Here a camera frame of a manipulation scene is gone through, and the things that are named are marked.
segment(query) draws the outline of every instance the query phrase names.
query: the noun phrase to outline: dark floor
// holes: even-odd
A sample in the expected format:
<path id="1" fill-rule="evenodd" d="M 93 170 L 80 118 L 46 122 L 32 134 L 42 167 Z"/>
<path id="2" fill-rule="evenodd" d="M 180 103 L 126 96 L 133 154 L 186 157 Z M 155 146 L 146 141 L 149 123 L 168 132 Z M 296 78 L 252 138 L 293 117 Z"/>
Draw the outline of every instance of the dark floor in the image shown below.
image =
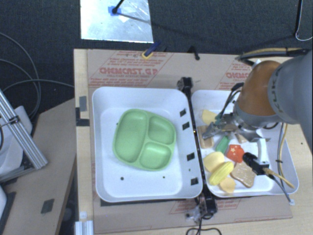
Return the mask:
<path id="1" fill-rule="evenodd" d="M 168 52 L 241 54 L 266 47 L 312 48 L 312 40 L 293 36 L 298 0 L 148 0 L 155 41 Z M 303 0 L 300 37 L 312 36 L 313 0 Z M 80 0 L 0 0 L 0 32 L 18 41 L 33 58 L 41 79 L 73 85 L 73 49 L 145 50 L 148 44 L 88 41 L 80 38 Z M 28 57 L 0 36 L 0 59 L 35 77 Z M 0 88 L 27 79 L 12 64 L 0 61 Z M 5 92 L 11 104 L 31 112 L 36 105 L 33 85 Z M 74 90 L 42 83 L 41 113 L 74 97 Z"/>

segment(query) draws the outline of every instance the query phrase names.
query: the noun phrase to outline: green plate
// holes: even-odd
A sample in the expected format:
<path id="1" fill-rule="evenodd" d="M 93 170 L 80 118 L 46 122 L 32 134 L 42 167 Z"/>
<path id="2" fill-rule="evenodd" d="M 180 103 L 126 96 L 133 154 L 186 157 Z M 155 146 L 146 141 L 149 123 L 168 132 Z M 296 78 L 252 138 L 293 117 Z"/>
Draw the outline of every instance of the green plate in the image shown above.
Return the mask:
<path id="1" fill-rule="evenodd" d="M 176 143 L 174 125 L 157 114 L 131 109 L 120 118 L 113 152 L 122 162 L 146 170 L 162 170 L 171 161 Z"/>

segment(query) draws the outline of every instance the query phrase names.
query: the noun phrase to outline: black carpet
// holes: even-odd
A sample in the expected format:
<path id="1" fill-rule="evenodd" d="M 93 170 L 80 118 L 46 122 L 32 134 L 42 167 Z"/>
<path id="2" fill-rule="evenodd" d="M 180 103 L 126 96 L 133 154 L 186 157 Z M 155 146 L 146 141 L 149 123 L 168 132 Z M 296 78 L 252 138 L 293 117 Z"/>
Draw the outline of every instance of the black carpet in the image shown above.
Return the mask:
<path id="1" fill-rule="evenodd" d="M 148 0 L 155 41 L 170 52 L 240 54 L 265 47 L 312 48 L 312 40 L 293 36 L 298 0 Z M 300 37 L 312 35 L 313 0 L 303 0 Z M 73 84 L 73 49 L 145 50 L 147 44 L 88 41 L 80 38 L 80 0 L 0 0 L 0 32 L 29 52 L 41 79 Z M 0 36 L 0 58 L 23 67 L 30 61 L 15 44 Z M 0 62 L 0 88 L 27 77 Z M 31 84 L 15 86 L 6 95 L 13 106 L 35 106 Z M 43 83 L 39 113 L 73 98 L 73 89 Z"/>

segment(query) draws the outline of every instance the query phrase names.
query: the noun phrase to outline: white tray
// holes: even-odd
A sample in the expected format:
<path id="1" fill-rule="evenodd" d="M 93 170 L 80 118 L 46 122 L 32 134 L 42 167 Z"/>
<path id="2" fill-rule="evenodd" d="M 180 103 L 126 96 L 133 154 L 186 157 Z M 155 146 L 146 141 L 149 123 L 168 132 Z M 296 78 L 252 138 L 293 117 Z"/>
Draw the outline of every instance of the white tray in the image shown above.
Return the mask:
<path id="1" fill-rule="evenodd" d="M 195 116 L 196 126 L 205 125 L 202 121 L 202 111 L 204 109 L 210 110 L 216 114 L 218 114 L 223 108 L 225 101 L 229 95 L 228 91 L 196 91 L 192 95 L 192 104 Z M 230 103 L 225 110 L 225 113 L 232 112 L 233 104 Z M 270 140 L 266 143 L 266 147 L 263 147 L 267 151 L 265 157 L 269 161 L 269 167 L 273 171 L 277 172 L 277 145 L 279 138 L 280 127 L 277 126 L 272 130 L 262 129 L 259 132 L 259 135 L 264 138 L 270 138 Z M 221 137 L 214 137 L 214 144 L 217 144 Z M 230 144 L 239 144 L 238 141 L 234 138 L 231 140 Z M 244 143 L 240 144 L 243 150 L 249 151 L 250 153 L 258 156 L 258 148 L 256 143 Z M 202 158 L 206 157 L 211 152 L 214 152 L 215 145 L 209 149 L 201 149 Z M 282 151 L 282 161 L 283 161 L 283 171 L 285 177 L 295 186 L 295 188 L 290 188 L 286 184 L 287 193 L 291 194 L 298 190 L 299 181 L 298 177 L 291 159 L 290 151 L 287 143 L 284 143 L 283 151 Z M 210 173 L 205 170 L 207 179 L 210 176 Z M 245 196 L 258 196 L 258 195 L 278 195 L 284 194 L 279 186 L 266 175 L 256 176 L 254 180 L 254 185 L 251 188 L 245 187 L 242 183 L 235 180 L 236 187 L 235 191 L 232 194 L 226 193 L 221 190 L 219 186 L 211 186 L 209 183 L 208 188 L 210 191 L 218 196 L 218 197 L 245 197 Z"/>
<path id="2" fill-rule="evenodd" d="M 102 87 L 92 96 L 96 190 L 107 202 L 194 198 L 202 191 L 202 178 L 186 96 L 174 89 Z M 146 171 L 117 159 L 113 137 L 122 114 L 142 109 L 170 120 L 177 142 L 169 165 Z M 189 128 L 182 129 L 189 123 Z M 194 158 L 187 160 L 187 155 Z"/>

